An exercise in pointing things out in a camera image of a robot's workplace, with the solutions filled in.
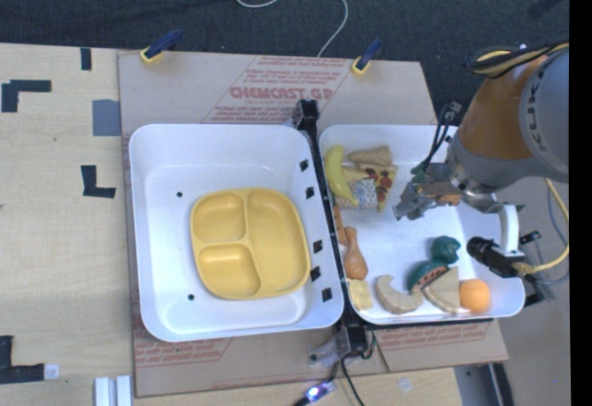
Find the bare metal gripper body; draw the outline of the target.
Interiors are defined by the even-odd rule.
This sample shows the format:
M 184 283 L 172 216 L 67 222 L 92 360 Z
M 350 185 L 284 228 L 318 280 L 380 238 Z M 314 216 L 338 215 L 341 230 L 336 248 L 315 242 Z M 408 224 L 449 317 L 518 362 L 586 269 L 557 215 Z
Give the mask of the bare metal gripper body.
M 455 206 L 463 202 L 479 212 L 495 212 L 494 190 L 470 176 L 456 162 L 420 163 L 411 170 L 411 182 L 417 197 L 431 197 L 433 208 Z

